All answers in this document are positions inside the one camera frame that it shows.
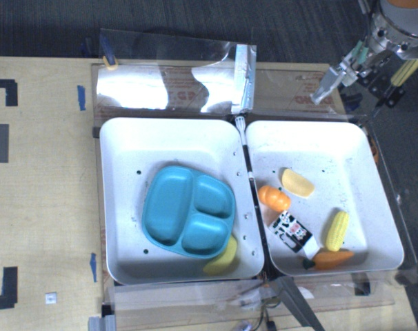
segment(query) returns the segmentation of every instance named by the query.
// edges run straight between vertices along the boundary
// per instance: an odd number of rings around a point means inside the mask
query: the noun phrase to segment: wooden table
[[[18,300],[14,308],[0,310],[0,330],[87,330],[88,318],[101,314],[92,137],[91,65],[96,62],[0,57],[0,79],[14,79],[19,87],[18,106],[6,106],[0,89],[0,124],[9,125],[8,162],[0,163],[0,294],[3,268],[18,268]],[[85,88],[85,110],[79,109],[77,86]],[[387,288],[392,305],[318,312],[317,317],[326,330],[417,330],[404,288]],[[46,294],[53,292],[57,302],[46,303]],[[280,330],[300,330],[293,316],[274,320]],[[236,323],[168,330],[230,330]]]

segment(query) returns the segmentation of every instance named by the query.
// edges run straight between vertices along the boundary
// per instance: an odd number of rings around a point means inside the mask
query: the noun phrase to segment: black corner marker
[[[14,308],[17,303],[17,267],[3,268],[0,309]]]
[[[5,88],[5,105],[17,107],[17,82],[12,79],[0,79],[0,88]]]

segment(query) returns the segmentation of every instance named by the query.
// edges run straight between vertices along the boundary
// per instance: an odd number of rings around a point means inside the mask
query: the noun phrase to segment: yellow clip
[[[106,68],[110,71],[116,70],[119,67],[119,62],[117,61],[116,58],[114,58],[115,60],[114,65],[110,65],[110,63],[108,62],[108,59],[106,58],[106,55],[104,55],[102,59],[103,59],[103,62],[105,63]]]

